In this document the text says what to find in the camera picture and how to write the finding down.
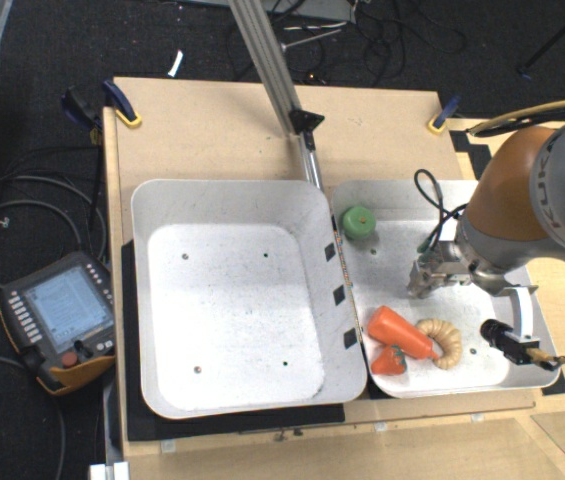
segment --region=pretzel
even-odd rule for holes
[[[416,327],[429,338],[435,340],[442,349],[442,356],[433,360],[433,364],[443,370],[453,368],[462,357],[462,335],[451,322],[437,318],[420,320]]]

